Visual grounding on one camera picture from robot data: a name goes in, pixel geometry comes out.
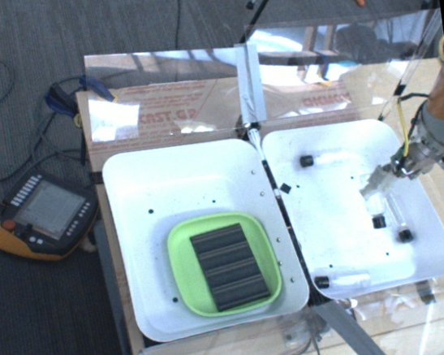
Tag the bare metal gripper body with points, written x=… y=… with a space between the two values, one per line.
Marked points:
x=420 y=157

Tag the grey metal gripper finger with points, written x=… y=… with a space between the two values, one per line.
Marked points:
x=383 y=171
x=371 y=186

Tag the clear plastic bottle black cap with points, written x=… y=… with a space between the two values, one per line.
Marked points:
x=404 y=235
x=322 y=281
x=379 y=221
x=307 y=160

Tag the white plastic tray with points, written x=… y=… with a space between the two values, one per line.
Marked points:
x=334 y=218
x=190 y=181

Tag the thin black and white rod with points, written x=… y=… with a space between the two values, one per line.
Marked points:
x=281 y=202

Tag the dark grey ribbed block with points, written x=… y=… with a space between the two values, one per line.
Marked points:
x=230 y=265

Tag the brown cardboard board red print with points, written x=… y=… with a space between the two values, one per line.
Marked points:
x=211 y=104

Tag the green plate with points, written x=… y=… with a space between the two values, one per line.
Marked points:
x=184 y=260

